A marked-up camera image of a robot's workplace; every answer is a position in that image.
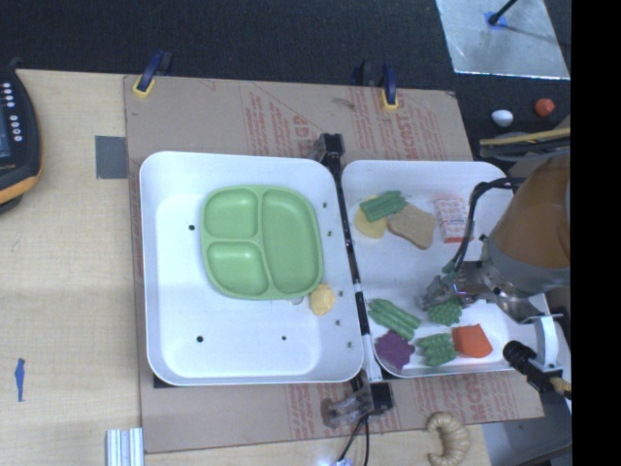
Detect green divided plate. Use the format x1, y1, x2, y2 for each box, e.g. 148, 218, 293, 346
200, 184, 325, 303

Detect orange and white carton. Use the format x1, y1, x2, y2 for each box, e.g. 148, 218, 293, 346
432, 196, 474, 245

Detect brown cardboard board red print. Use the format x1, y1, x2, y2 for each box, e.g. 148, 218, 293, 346
122, 75, 545, 455

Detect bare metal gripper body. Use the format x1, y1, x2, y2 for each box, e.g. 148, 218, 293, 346
452, 259, 550, 323

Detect long green toy beans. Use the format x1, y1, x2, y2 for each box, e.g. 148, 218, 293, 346
366, 297, 423, 342

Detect green toy peas cluster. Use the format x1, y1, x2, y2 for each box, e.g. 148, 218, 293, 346
426, 297, 464, 327

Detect beige toy croissant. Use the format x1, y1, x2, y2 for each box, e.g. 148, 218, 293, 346
425, 411, 473, 466

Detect white plastic tray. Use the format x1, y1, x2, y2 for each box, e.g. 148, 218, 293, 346
139, 150, 366, 387
341, 159, 572, 380

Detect black block with thin wires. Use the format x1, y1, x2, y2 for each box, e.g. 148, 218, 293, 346
310, 132, 345, 163
321, 380, 395, 429

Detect yellow round toy food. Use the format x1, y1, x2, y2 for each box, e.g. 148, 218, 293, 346
352, 196, 390, 241

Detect yellow lumpy toy food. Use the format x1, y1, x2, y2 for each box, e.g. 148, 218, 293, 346
309, 283, 338, 317

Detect thin black and white rod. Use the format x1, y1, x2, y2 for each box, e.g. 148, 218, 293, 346
327, 155, 381, 383

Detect brown toy bread slice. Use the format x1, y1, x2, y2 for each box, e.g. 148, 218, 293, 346
386, 203, 438, 251

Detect purple toy grapes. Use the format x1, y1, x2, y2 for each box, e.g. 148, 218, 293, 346
373, 328, 416, 372

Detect orange toy wedge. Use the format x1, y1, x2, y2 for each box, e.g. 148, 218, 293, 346
451, 322, 494, 359

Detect black cylinder on white bracket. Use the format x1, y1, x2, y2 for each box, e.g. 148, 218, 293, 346
502, 312, 567, 393

